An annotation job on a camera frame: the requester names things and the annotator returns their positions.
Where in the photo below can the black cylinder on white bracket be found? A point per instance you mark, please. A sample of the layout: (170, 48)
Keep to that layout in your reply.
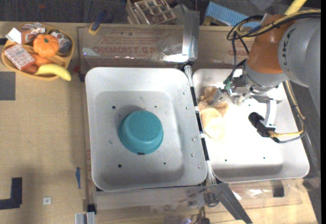
(262, 123)

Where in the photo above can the orange pumpkin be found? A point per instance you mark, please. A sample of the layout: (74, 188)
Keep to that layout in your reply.
(45, 45)

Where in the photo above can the tan bread roll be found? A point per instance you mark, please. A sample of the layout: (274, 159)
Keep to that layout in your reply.
(213, 123)

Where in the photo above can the small tan bread piece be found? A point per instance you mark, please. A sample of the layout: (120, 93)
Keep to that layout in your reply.
(209, 93)

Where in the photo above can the red and white packet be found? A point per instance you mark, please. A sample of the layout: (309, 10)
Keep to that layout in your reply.
(31, 32)

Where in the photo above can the yellow banana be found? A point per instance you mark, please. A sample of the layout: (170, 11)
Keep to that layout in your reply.
(54, 69)

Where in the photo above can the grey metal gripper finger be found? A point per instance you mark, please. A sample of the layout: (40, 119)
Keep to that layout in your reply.
(218, 95)
(237, 100)

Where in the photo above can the red sausage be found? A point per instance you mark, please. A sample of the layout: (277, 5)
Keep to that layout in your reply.
(30, 68)

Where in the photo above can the small white box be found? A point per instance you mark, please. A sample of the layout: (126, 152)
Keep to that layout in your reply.
(13, 35)

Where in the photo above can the tan bread slice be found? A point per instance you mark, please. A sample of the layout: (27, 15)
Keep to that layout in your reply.
(224, 107)

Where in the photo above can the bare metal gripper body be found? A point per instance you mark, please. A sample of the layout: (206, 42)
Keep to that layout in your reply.
(240, 85)

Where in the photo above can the small red and grey can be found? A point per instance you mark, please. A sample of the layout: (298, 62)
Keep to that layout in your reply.
(62, 39)

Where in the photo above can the teal bowl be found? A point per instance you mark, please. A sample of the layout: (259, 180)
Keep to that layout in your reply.
(141, 132)

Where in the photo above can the orange carrot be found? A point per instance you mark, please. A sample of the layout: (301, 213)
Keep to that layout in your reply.
(42, 60)

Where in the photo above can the white plastic tray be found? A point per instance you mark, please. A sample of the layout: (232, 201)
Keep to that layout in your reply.
(249, 151)
(142, 83)

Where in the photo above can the white and red carton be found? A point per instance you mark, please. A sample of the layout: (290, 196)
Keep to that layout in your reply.
(19, 57)

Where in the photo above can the yellow divided plate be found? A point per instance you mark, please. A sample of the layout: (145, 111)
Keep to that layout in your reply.
(63, 61)

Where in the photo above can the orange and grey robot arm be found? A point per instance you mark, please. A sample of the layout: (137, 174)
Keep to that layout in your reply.
(300, 47)

